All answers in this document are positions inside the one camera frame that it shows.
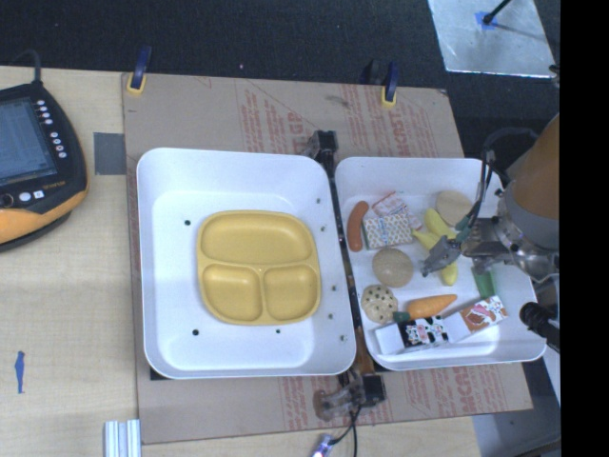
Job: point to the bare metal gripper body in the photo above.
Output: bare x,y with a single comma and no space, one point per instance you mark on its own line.
495,238

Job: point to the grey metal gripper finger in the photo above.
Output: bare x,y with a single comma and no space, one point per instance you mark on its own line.
484,262
442,252

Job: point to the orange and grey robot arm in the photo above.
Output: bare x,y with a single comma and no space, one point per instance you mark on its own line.
540,174

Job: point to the yellow banana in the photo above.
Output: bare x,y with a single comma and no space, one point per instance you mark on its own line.
435,224

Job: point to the flat beige toy bread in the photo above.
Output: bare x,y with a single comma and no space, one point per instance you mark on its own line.
452,205

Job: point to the round beige toy bread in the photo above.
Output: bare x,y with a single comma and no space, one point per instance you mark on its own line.
392,268

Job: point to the brown and white carton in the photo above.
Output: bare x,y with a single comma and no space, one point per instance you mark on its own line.
483,316

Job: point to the orange carrot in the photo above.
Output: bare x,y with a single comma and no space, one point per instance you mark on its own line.
430,306

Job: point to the orange patterned carton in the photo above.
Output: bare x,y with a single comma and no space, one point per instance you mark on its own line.
386,232

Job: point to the white and orange packet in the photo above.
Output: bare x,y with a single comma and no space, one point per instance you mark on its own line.
392,205

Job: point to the white plastic tray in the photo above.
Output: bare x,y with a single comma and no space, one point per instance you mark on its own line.
509,331
171,264

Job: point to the beige chocolate chip biscuit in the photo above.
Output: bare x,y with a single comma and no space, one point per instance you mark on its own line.
378,304

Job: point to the cow print white carton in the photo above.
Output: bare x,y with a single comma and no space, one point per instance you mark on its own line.
421,333

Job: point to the orange toy sausage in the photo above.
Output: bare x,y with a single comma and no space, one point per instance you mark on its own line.
356,229

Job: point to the yellow divided plate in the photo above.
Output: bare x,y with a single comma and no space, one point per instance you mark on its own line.
257,236

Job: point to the brown cardboard board red print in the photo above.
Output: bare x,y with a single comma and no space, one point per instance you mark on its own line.
200,107

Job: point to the black cylinder on white bracket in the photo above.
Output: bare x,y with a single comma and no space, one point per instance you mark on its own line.
537,319

